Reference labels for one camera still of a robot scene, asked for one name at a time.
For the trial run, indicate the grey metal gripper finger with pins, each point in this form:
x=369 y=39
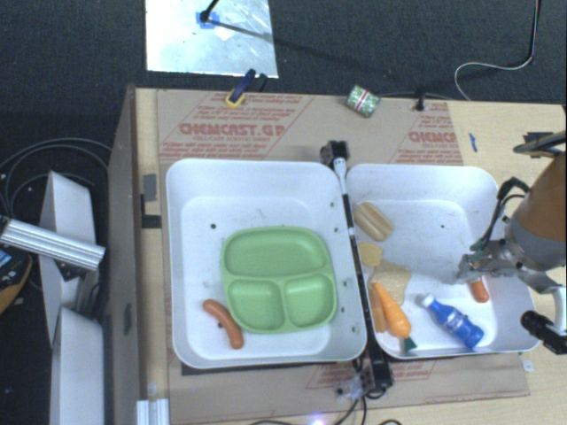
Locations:
x=488 y=267
x=465 y=272

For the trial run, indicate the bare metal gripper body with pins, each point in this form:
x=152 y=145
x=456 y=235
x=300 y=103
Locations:
x=502 y=261

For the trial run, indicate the orange sausage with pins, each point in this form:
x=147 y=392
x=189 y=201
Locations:
x=480 y=291
x=226 y=321

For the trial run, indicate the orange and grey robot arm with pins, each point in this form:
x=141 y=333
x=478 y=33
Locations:
x=544 y=202

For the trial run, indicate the white plastic tray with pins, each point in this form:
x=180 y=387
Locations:
x=443 y=246
x=204 y=255

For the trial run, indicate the blue bottle with white cap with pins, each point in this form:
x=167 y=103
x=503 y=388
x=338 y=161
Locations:
x=454 y=321

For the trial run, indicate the pale bread slice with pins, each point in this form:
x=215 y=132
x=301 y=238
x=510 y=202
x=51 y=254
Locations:
x=392 y=279

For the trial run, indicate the orange carrot with green top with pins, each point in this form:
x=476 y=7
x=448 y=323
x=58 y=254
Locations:
x=394 y=314

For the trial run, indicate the yellow biscuit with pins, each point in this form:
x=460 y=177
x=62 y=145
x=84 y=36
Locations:
x=370 y=253

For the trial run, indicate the tan hot dog bun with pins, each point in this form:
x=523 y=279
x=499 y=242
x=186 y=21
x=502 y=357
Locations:
x=373 y=221

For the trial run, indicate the thin black and white rod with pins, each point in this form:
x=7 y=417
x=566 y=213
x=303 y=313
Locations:
x=353 y=241

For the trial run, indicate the green divided plate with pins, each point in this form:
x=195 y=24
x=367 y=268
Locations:
x=274 y=255

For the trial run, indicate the green and white can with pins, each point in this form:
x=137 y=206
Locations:
x=363 y=101

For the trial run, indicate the brown cardboard board red print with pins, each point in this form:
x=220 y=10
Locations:
x=274 y=126

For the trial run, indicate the black cylinder on white bracket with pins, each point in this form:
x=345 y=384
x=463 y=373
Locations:
x=544 y=326

